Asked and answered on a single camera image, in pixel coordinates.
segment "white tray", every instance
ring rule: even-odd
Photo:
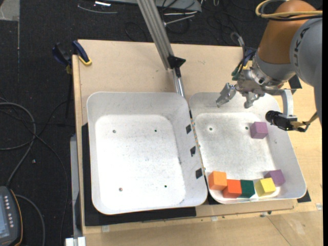
[[[87,101],[92,201],[104,214],[194,207],[207,186],[187,101],[97,92]]]
[[[245,98],[239,93],[217,108],[219,93],[197,93],[190,99],[201,158],[206,177],[212,171],[223,171],[229,179],[257,180],[270,170],[281,169],[286,182],[264,197],[257,194],[249,199],[224,198],[222,191],[210,190],[219,203],[300,198],[306,192],[305,181],[287,131],[265,120],[269,110],[280,111],[274,97],[265,95],[245,109]],[[251,124],[267,122],[268,136],[253,139]]]

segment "cube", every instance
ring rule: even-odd
[[[208,178],[209,188],[211,190],[221,191],[227,186],[226,172],[213,171]]]
[[[240,180],[241,195],[239,198],[250,198],[255,194],[254,182],[252,180]]]
[[[224,198],[238,198],[241,195],[240,180],[227,179],[227,187],[222,191]]]
[[[265,138],[268,135],[268,127],[266,122],[254,122],[251,125],[252,138]]]
[[[260,179],[255,183],[254,187],[259,197],[270,195],[276,191],[272,178]]]
[[[265,174],[265,178],[272,178],[276,187],[283,185],[286,180],[281,170],[271,170]]]

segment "purple cube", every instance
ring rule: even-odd
[[[254,122],[251,125],[252,138],[265,138],[268,134],[268,127],[266,122]]]
[[[281,170],[271,170],[265,174],[264,178],[272,178],[276,187],[279,187],[286,182]]]

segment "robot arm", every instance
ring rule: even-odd
[[[275,1],[284,3],[275,13],[264,14],[264,7]],[[284,130],[305,131],[300,126],[307,128],[316,116],[307,122],[297,122],[292,97],[296,88],[282,89],[285,82],[299,77],[314,87],[317,115],[322,124],[322,11],[300,0],[268,0],[257,7],[256,13],[270,19],[268,26],[259,48],[250,54],[250,60],[242,62],[233,72],[237,84],[226,84],[217,99],[218,107],[229,101],[235,91],[246,97],[245,108],[265,93],[281,95],[283,113],[269,111],[266,119]]]

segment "yellow cube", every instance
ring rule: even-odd
[[[270,195],[276,191],[272,178],[260,179],[255,183],[254,187],[259,197]]]

